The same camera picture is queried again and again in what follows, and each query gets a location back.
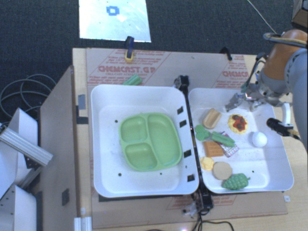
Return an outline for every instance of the white tray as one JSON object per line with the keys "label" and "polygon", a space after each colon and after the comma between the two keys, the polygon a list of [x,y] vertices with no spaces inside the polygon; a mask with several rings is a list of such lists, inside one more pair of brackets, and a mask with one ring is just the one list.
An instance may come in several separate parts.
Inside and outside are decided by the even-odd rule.
{"label": "white tray", "polygon": [[[171,87],[99,85],[91,92],[94,187],[104,197],[183,195],[196,191],[198,171],[184,95]],[[139,172],[125,161],[120,141],[122,120],[140,113],[160,112],[177,129],[182,159],[171,168]],[[180,122],[186,125],[180,128]]]}
{"label": "white tray", "polygon": [[[264,191],[286,191],[294,183],[291,167],[285,152],[282,138],[266,125],[270,117],[275,117],[272,106],[269,104],[259,106],[254,112],[249,111],[247,102],[238,108],[226,112],[225,105],[238,90],[227,89],[193,89],[189,94],[192,121],[194,126],[202,124],[202,120],[210,108],[222,113],[222,117],[210,132],[225,131],[240,148],[231,157],[213,157],[215,162],[227,162],[231,165],[233,173],[244,173],[250,177],[249,185],[242,190],[232,191],[222,188],[222,181],[217,180],[212,171],[202,169],[202,176],[206,187],[214,193],[247,193]],[[228,126],[229,116],[241,114],[248,120],[248,130],[245,134],[236,134]],[[261,131],[267,136],[267,145],[256,148],[251,143],[252,132]],[[199,157],[205,156],[201,141],[196,140]]]}

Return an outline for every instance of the green divided plate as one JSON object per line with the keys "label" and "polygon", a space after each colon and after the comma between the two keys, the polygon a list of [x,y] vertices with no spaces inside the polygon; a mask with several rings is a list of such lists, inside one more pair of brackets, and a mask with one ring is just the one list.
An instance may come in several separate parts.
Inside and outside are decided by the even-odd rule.
{"label": "green divided plate", "polygon": [[182,148],[172,120],[162,113],[127,117],[120,124],[120,143],[127,163],[138,171],[154,171],[179,163]]}

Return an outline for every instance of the white wire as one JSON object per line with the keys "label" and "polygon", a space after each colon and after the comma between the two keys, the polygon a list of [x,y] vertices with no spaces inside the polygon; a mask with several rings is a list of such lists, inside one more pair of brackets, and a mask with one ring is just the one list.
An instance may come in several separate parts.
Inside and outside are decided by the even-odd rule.
{"label": "white wire", "polygon": [[270,24],[263,17],[263,15],[259,12],[259,10],[255,7],[255,5],[253,5],[250,0],[247,0],[247,2],[249,2],[249,4],[255,9],[255,11],[257,11],[257,13],[261,16],[262,20],[266,23],[266,25],[269,26],[269,28],[273,31],[273,33],[277,34],[276,31],[270,26]]}

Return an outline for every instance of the tan toy food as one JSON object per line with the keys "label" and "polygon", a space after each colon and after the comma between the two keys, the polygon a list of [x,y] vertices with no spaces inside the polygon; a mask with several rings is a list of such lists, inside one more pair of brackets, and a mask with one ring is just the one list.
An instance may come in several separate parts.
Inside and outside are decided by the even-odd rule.
{"label": "tan toy food", "polygon": [[210,109],[204,117],[202,124],[208,129],[213,129],[221,118],[221,113],[216,109]]}
{"label": "tan toy food", "polygon": [[223,156],[223,150],[218,143],[214,141],[204,141],[203,146],[207,157]]}
{"label": "tan toy food", "polygon": [[213,166],[213,175],[218,180],[229,179],[232,175],[232,168],[228,163],[216,162]]}
{"label": "tan toy food", "polygon": [[246,133],[248,128],[248,122],[246,118],[239,114],[231,115],[228,120],[228,125],[233,132],[239,134]]}
{"label": "tan toy food", "polygon": [[200,158],[201,167],[206,171],[211,171],[213,169],[214,160],[210,157]]}

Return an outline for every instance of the black floor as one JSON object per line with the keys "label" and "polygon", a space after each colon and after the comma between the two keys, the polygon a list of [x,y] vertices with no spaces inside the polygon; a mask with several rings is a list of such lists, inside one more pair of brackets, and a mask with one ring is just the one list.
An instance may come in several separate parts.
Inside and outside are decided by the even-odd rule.
{"label": "black floor", "polygon": [[[277,33],[294,27],[293,0],[251,1]],[[232,53],[257,54],[272,47],[262,39],[269,27],[246,0],[146,0],[146,4],[152,42],[135,43],[136,49],[219,52],[227,46]],[[0,0],[0,91],[33,74],[58,81],[72,63],[74,47],[123,48],[119,41],[80,39],[78,10],[78,0]],[[2,97],[19,88],[7,89]],[[26,95],[32,106],[44,100]],[[27,109],[17,97],[4,100],[3,106],[9,114],[18,106]],[[0,111],[0,122],[8,120]]]}

